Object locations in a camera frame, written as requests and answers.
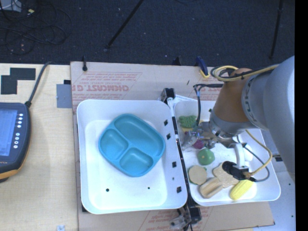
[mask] black pole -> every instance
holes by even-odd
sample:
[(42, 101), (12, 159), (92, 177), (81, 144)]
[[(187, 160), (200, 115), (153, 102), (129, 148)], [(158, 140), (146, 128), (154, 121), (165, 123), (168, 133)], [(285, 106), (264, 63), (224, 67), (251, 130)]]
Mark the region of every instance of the black pole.
[(127, 19), (125, 20), (125, 22), (122, 24), (122, 26), (118, 29), (118, 31), (116, 32), (116, 34), (112, 37), (112, 39), (109, 41), (108, 44), (106, 44), (104, 52), (108, 51), (110, 49), (110, 46), (112, 45), (112, 43), (115, 41), (115, 39), (117, 38), (117, 36), (122, 32), (122, 30), (124, 29), (124, 27), (126, 26), (126, 24), (130, 21), (130, 19), (133, 17), (133, 15), (135, 14), (135, 12), (139, 9), (139, 7), (141, 6), (141, 4), (143, 3), (144, 0), (140, 0), (138, 2), (138, 4), (136, 5), (136, 7), (133, 9), (133, 11), (130, 13), (130, 15), (127, 17)]
[(282, 14), (282, 11), (283, 11), (282, 6), (283, 6), (283, 0), (280, 0), (279, 1), (279, 7), (278, 7), (278, 15), (277, 15), (277, 21), (276, 21), (275, 34), (274, 34), (274, 41), (273, 41), (273, 46), (271, 48), (269, 58), (273, 58), (273, 55), (274, 55), (276, 41), (277, 41), (277, 35), (278, 35), (278, 29), (279, 29), (279, 25), (280, 25), (280, 18), (281, 18), (281, 14)]

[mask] tangled black wire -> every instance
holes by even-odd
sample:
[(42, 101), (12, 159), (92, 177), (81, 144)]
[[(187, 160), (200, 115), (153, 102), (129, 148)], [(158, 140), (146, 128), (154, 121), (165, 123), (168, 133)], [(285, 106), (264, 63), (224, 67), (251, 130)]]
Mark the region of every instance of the tangled black wire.
[(12, 54), (27, 54), (36, 44), (62, 44), (71, 28), (70, 16), (46, 0), (0, 2), (0, 47)]

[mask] white tray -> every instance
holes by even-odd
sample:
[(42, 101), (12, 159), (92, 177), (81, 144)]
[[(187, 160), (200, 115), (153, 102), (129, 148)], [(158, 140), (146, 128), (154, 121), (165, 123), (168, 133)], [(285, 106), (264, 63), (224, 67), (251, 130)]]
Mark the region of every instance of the white tray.
[[(130, 177), (99, 152), (98, 139), (119, 115), (133, 114), (156, 129), (166, 150), (141, 177)], [(173, 209), (187, 200), (170, 108), (161, 101), (85, 100), (77, 108), (81, 201), (93, 214)]]
[[(214, 107), (215, 102), (212, 101), (201, 101), (201, 117), (203, 121), (209, 121), (210, 112), (209, 109)], [(175, 116), (177, 118), (179, 138), (183, 141), (184, 132), (180, 127), (179, 117), (180, 116), (197, 116), (198, 115), (198, 104), (197, 101), (182, 101), (175, 105)], [(264, 140), (259, 129), (249, 130), (253, 136), (264, 144)], [(268, 152), (256, 143), (246, 132), (243, 132), (239, 136), (241, 142), (246, 142), (250, 147), (251, 151), (254, 152), (263, 162), (266, 162), (269, 158)], [(211, 149), (215, 155), (215, 161), (208, 166), (207, 176), (213, 177), (212, 169), (216, 168), (220, 163), (224, 161), (231, 161), (236, 163), (236, 156), (233, 149), (227, 149), (222, 144), (216, 144), (215, 148)], [(183, 158), (185, 162), (186, 170), (193, 165), (200, 165), (197, 159), (197, 153), (199, 149), (195, 149), (192, 146), (183, 151)], [(253, 157), (250, 162), (245, 162), (246, 166), (249, 166), (250, 172), (256, 170), (261, 166), (261, 163)], [(205, 199), (199, 193), (198, 187), (195, 184), (190, 183), (191, 195), (194, 201), (203, 206), (212, 205), (226, 205), (234, 203), (247, 203), (247, 202), (259, 202), (259, 201), (273, 201), (280, 196), (280, 185), (273, 169), (273, 165), (270, 162), (267, 165), (270, 176), (267, 180), (262, 182), (255, 182), (253, 187), (245, 193), (239, 200), (234, 201), (229, 197), (231, 187), (221, 190), (209, 199)], [(263, 179), (267, 176), (266, 169), (263, 169), (256, 173), (253, 177), (256, 179)]]

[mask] blue clip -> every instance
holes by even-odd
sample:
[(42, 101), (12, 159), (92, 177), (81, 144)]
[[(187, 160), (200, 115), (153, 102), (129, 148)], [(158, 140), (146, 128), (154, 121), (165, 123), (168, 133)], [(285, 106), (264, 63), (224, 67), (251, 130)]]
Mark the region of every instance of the blue clip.
[(196, 64), (195, 66), (199, 66), (200, 69), (200, 74), (202, 75), (203, 78), (208, 78), (210, 75), (208, 74), (207, 71), (207, 66), (205, 64), (205, 62), (203, 61), (203, 59), (200, 56), (196, 57)]

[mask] yellow toy corn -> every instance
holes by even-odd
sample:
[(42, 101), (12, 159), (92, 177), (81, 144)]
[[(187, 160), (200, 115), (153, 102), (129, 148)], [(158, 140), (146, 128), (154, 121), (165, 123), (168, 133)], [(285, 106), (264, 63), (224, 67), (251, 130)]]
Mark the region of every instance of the yellow toy corn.
[(241, 180), (231, 189), (230, 198), (238, 200), (252, 187), (253, 184), (254, 182), (251, 180)]

